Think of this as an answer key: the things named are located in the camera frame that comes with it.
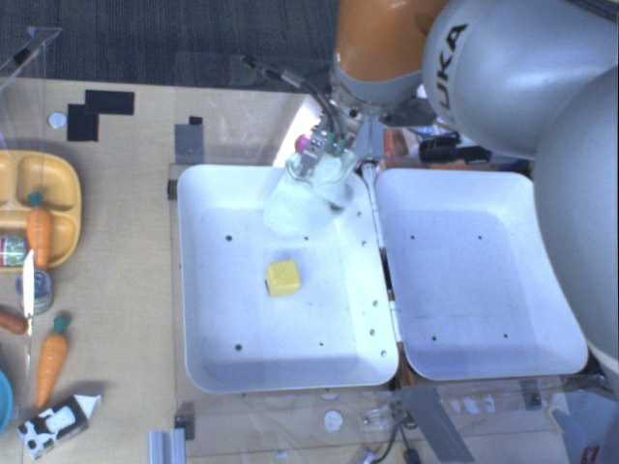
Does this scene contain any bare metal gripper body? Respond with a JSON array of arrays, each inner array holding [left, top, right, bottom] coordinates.
[[298, 95, 369, 163]]

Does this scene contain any yellow cube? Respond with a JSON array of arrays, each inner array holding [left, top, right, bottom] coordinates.
[[264, 258, 302, 299]]

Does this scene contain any thin black and white rod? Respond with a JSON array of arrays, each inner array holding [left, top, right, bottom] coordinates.
[[361, 159, 405, 357]]

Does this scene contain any white plastic tray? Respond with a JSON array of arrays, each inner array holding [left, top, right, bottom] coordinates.
[[374, 167, 590, 384], [176, 163, 400, 395]]

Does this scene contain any yellow divided plate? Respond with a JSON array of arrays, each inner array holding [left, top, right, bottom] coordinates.
[[0, 150, 82, 273]]

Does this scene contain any orange carrot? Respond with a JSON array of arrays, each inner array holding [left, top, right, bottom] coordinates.
[[34, 314, 73, 413], [24, 190, 53, 271]]

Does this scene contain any red and green can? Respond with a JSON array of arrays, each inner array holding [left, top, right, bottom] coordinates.
[[0, 234, 28, 268]]

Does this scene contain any brown sausage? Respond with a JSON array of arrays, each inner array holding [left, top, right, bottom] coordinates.
[[0, 304, 29, 336]]

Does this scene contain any cow print milk carton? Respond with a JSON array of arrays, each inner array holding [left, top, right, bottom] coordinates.
[[17, 392, 103, 461]]

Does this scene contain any blue bowl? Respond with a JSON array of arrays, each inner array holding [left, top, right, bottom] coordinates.
[[0, 368, 15, 437]]

